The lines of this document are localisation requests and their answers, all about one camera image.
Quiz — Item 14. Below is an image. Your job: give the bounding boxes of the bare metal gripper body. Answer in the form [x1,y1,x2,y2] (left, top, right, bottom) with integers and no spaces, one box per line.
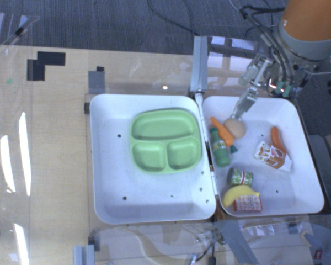
[260,50,321,97]

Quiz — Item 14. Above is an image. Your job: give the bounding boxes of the beige bread roll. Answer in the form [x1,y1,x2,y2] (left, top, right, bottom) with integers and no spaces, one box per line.
[223,118,247,140]

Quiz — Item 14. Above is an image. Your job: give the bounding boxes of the orange carrot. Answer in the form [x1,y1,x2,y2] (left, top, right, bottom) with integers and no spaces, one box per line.
[210,116,238,155]

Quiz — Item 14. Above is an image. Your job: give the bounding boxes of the orange sausage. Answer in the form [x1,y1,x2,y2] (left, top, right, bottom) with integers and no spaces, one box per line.
[270,126,287,153]

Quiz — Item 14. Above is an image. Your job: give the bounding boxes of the green bottle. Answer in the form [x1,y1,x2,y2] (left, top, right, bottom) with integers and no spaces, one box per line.
[209,128,232,168]

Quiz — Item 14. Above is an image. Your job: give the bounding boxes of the white and orange carton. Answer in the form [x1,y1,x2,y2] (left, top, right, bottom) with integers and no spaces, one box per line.
[253,140,293,172]

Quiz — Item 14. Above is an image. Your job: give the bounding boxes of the green and white can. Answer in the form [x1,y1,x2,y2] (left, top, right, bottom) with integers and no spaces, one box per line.
[227,167,254,188]

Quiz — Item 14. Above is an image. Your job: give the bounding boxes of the green divided plate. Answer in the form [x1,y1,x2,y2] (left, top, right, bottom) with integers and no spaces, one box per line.
[129,108,202,175]

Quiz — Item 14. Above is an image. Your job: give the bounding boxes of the yellow banana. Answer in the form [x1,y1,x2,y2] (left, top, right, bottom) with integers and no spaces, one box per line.
[222,185,261,208]

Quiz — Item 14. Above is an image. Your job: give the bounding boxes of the white plastic tray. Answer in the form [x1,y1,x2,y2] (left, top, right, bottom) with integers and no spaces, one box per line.
[202,95,325,218]
[89,93,217,226]

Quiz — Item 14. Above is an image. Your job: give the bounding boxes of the small orange carton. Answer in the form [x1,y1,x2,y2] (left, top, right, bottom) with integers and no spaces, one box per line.
[233,194,263,213]

